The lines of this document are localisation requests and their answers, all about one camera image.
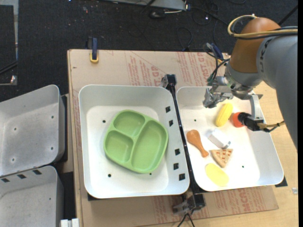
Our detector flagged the white plastic tray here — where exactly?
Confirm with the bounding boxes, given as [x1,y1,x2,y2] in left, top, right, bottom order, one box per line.
[0,84,66,177]
[78,84,190,199]
[0,165,65,227]
[176,86,285,192]

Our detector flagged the tan lattice pie slice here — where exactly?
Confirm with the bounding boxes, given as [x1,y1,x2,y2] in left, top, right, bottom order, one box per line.
[210,148,234,168]

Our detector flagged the brown chicken drumstick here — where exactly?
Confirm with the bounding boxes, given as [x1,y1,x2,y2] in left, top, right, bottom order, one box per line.
[186,129,209,158]

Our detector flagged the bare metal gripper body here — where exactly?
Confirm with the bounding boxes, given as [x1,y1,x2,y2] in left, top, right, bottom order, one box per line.
[211,76,238,101]

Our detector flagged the green divided plate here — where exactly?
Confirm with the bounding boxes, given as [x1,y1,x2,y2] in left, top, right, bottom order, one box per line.
[103,109,169,174]

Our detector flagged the orange round toy fruit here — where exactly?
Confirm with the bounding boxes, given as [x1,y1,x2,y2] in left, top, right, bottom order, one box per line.
[230,112,246,128]

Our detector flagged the brown cardboard board, red print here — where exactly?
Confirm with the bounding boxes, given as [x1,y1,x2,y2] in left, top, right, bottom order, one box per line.
[67,49,279,227]

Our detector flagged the black block with thin wires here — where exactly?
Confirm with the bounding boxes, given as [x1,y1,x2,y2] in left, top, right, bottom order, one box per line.
[172,194,206,216]
[161,74,178,89]

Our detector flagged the yellow corn cob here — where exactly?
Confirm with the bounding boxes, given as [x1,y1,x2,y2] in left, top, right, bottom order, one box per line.
[215,103,234,128]

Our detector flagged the black cylinder on white bracket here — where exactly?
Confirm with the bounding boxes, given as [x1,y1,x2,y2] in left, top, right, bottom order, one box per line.
[238,94,265,132]

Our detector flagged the yellow oval potato chip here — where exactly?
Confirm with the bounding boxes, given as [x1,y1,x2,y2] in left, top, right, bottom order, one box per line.
[205,163,230,187]

